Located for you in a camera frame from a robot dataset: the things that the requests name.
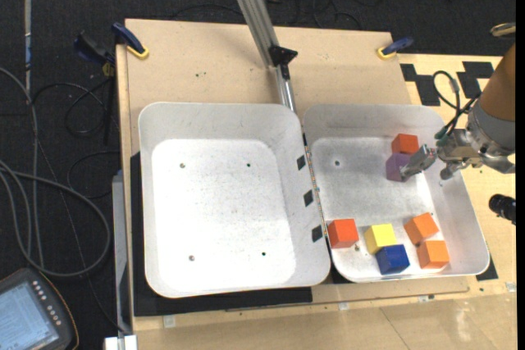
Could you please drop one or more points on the pale wood board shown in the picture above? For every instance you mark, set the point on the pale wood board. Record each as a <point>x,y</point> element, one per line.
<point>205,69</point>

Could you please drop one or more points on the blue cube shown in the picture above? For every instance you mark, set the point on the blue cube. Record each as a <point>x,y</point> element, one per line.
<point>392,259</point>

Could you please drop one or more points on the orange cube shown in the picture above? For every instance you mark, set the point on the orange cube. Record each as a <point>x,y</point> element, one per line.
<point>421,227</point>
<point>405,143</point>
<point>433,254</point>

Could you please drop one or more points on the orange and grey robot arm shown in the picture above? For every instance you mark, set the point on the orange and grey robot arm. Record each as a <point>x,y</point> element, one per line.
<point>498,94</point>

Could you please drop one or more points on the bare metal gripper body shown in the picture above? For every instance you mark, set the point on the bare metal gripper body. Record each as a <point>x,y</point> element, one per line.
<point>459,149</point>

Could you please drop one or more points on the black cylinder on white bracket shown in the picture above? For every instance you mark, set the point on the black cylinder on white bracket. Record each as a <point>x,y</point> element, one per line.
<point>502,207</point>

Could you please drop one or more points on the purple cube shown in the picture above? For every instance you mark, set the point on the purple cube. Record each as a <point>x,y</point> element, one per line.
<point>394,168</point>

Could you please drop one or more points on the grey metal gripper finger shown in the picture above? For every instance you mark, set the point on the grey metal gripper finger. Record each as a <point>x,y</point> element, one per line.
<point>419,161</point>
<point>448,172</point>

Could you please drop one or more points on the white plastic tray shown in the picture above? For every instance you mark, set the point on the white plastic tray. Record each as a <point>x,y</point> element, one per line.
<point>225,201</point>
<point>369,192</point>

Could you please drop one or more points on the yellow cube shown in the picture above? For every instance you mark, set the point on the yellow cube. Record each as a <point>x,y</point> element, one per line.
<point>380,237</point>

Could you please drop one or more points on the red cube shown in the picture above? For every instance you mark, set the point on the red cube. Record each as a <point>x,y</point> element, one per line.
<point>343,233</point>

